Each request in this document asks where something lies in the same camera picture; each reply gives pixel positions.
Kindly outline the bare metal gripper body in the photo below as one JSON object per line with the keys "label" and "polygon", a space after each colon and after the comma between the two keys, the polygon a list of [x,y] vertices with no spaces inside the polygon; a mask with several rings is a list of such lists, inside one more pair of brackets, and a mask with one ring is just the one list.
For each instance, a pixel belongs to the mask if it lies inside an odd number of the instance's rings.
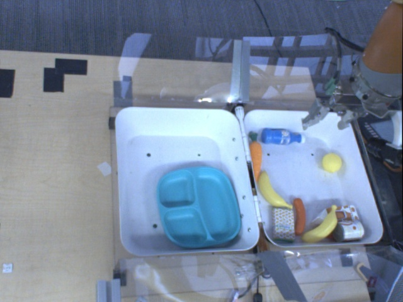
{"label": "bare metal gripper body", "polygon": [[376,75],[367,78],[353,75],[347,85],[327,86],[327,95],[330,97],[330,107],[336,111],[344,108],[345,111],[384,118],[392,111],[391,105],[400,99],[400,76]]}

